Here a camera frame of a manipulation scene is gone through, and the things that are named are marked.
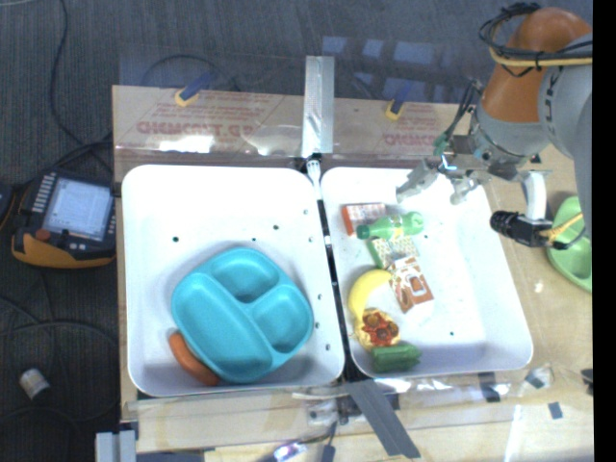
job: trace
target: toy banana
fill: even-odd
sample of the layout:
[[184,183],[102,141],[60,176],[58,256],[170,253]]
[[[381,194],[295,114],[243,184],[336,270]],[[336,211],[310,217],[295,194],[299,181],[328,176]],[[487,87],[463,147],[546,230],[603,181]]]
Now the toy banana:
[[355,321],[361,321],[366,302],[373,290],[390,280],[392,274],[385,269],[370,269],[353,283],[348,294],[347,306]]

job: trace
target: transparent plastic sheet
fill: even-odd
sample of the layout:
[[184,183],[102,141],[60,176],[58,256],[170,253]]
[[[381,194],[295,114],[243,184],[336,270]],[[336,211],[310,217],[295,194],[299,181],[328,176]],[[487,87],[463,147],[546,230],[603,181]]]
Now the transparent plastic sheet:
[[[208,60],[216,64],[210,69],[225,73],[218,72],[213,88],[200,93],[195,103],[198,108],[199,101],[203,101],[199,113],[193,116],[183,109],[180,113],[187,117],[180,122],[176,121],[180,110],[174,104],[174,94],[203,73],[203,67],[195,65],[206,62],[191,58],[191,52],[147,47],[133,51],[136,53],[123,62],[122,85],[114,91],[115,155],[119,167],[116,181],[121,181],[135,164],[144,163],[296,166],[301,147],[305,57],[208,53]],[[338,57],[337,77],[348,77],[353,67],[353,62]],[[324,157],[325,166],[349,163],[389,167],[402,163],[411,167],[432,152],[433,140],[449,125],[456,109],[453,104],[409,103],[405,120],[392,123],[383,114],[386,99],[367,99],[362,94],[335,98],[333,153]],[[242,106],[234,110],[238,103]],[[218,116],[218,108],[225,113]],[[210,123],[218,126],[208,127]],[[464,122],[460,128],[466,128]],[[556,191],[561,183],[573,186],[569,181],[549,178]],[[486,192],[495,207],[524,207],[519,187],[501,190],[503,182],[494,183],[500,189],[487,185]],[[432,460],[430,454],[433,460],[443,460],[436,457],[438,450],[433,447],[438,435],[423,440],[422,434],[432,428],[449,432],[460,426],[502,424],[498,433],[492,434],[498,440],[494,451],[500,458],[533,460],[531,449],[536,447],[530,446],[541,445],[541,440],[533,438],[533,424],[527,421],[526,412],[536,409],[545,415],[546,410],[551,412],[549,407],[558,404],[565,408],[565,418],[569,408],[579,411],[584,420],[589,412],[592,417],[592,398],[580,373],[582,369],[592,369],[592,327],[588,327],[592,296],[569,293],[570,288],[565,290],[567,295],[556,296],[558,291],[550,289],[560,289],[556,281],[562,277],[553,272],[547,259],[539,259],[537,266],[536,258],[527,258],[531,250],[511,241],[502,242],[518,292],[524,296],[522,304],[533,337],[534,354],[528,368],[488,372],[487,376],[378,380],[387,392],[399,396],[398,416],[422,449],[425,460]],[[572,306],[579,313],[570,324],[571,337],[563,338],[562,327],[553,324],[569,316],[564,309]],[[182,398],[139,398],[129,394],[123,398],[123,419],[137,422],[142,433],[150,433],[139,439],[142,451],[279,444],[320,437],[333,422],[339,424],[338,434],[348,435],[348,439],[372,432],[361,413],[346,416],[340,399],[348,396],[332,385],[301,392],[274,389]],[[593,451],[592,429],[590,438],[588,434],[580,434],[585,438],[581,440],[579,456]],[[552,459],[558,459],[557,449],[546,450],[545,460]]]

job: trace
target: toy bottle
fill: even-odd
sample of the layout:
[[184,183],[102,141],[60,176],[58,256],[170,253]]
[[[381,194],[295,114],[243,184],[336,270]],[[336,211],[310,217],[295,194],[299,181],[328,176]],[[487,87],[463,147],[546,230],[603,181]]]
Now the toy bottle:
[[402,235],[416,235],[424,230],[424,218],[419,212],[385,216],[372,224],[362,224],[355,230],[357,238],[382,238],[391,240]]

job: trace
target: green bowl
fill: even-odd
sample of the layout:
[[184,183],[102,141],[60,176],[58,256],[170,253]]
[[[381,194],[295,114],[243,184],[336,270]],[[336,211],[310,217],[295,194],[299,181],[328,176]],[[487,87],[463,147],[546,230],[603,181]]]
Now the green bowl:
[[[576,196],[567,198],[558,208],[552,227],[566,222],[579,212],[581,212],[579,199]],[[581,219],[565,229],[558,236],[557,241],[566,244],[572,241],[583,228],[584,221]],[[582,237],[565,250],[548,248],[548,258],[552,265],[570,281],[589,293],[593,292],[593,257],[588,236]]]

